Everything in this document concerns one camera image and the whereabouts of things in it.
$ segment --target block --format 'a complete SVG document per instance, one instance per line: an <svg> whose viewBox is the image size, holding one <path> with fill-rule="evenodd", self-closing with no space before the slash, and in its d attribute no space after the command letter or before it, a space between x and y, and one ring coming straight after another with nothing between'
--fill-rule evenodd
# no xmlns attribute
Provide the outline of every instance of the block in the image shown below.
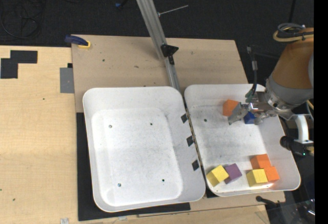
<svg viewBox="0 0 328 224"><path fill-rule="evenodd" d="M264 168L264 171L268 182L275 182L280 179L280 176L275 166Z"/></svg>
<svg viewBox="0 0 328 224"><path fill-rule="evenodd" d="M229 166L226 166L224 169L225 169L225 171L229 175L229 177L224 180L224 182L226 184L231 183L231 182L234 182L235 180L237 180L238 178L240 178L241 175L242 175L242 173L241 173L241 171L238 168L238 166L237 166L236 163L231 164Z"/></svg>
<svg viewBox="0 0 328 224"><path fill-rule="evenodd" d="M244 122L247 125L254 124L255 115L251 112L248 112L246 116L244 116Z"/></svg>
<svg viewBox="0 0 328 224"><path fill-rule="evenodd" d="M260 186L268 182L264 169L252 169L246 174L250 187Z"/></svg>
<svg viewBox="0 0 328 224"><path fill-rule="evenodd" d="M264 169L271 167L271 162L267 154L256 155L251 158L253 169Z"/></svg>
<svg viewBox="0 0 328 224"><path fill-rule="evenodd" d="M228 99L227 101L224 102L222 111L224 116L231 116L232 111L235 109L235 107L238 105L238 101L234 101L231 99Z"/></svg>
<svg viewBox="0 0 328 224"><path fill-rule="evenodd" d="M228 177L229 175L222 165L217 166L206 175L206 178L214 187Z"/></svg>

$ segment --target black mat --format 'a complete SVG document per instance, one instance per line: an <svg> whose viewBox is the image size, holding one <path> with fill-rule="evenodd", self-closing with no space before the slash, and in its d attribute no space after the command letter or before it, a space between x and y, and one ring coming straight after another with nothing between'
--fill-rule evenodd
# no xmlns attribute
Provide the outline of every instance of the black mat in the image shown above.
<svg viewBox="0 0 328 224"><path fill-rule="evenodd" d="M78 220L92 220L117 216L177 212L190 210L189 203L149 207L137 210L127 210L114 213L102 211L94 202L92 194L91 171L87 132L83 113L76 114L77 124L77 195L78 195Z"/></svg>

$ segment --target orange block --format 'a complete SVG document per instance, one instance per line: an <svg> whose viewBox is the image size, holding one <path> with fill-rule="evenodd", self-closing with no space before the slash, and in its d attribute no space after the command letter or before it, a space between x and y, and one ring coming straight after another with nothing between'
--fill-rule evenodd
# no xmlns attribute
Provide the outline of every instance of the orange block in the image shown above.
<svg viewBox="0 0 328 224"><path fill-rule="evenodd" d="M253 169L264 169L271 167L268 154L256 155L251 158Z"/></svg>
<svg viewBox="0 0 328 224"><path fill-rule="evenodd" d="M275 182L280 179L278 171L275 166L264 168L268 182Z"/></svg>
<svg viewBox="0 0 328 224"><path fill-rule="evenodd" d="M238 101L234 101L231 99L228 99L223 104L223 115L225 116L231 116L232 111L235 109L235 107L238 105Z"/></svg>

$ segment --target purple block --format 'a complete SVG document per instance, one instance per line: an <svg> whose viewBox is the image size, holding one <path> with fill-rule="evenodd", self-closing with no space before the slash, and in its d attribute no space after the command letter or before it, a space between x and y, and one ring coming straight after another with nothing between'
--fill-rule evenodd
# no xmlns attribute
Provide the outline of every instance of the purple block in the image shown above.
<svg viewBox="0 0 328 224"><path fill-rule="evenodd" d="M224 169L229 174L229 177L224 180L226 184L233 182L241 177L241 171L239 170L236 163L226 166Z"/></svg>

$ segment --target yellow block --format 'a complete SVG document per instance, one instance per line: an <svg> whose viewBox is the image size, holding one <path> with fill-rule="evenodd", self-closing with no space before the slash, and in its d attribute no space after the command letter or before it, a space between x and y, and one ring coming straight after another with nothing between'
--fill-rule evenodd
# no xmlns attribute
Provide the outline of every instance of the yellow block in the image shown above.
<svg viewBox="0 0 328 224"><path fill-rule="evenodd" d="M268 182L264 169L253 169L246 174L250 187L261 185Z"/></svg>
<svg viewBox="0 0 328 224"><path fill-rule="evenodd" d="M217 166L215 169L213 169L206 175L206 178L209 180L212 186L216 186L228 177L229 174L222 165Z"/></svg>

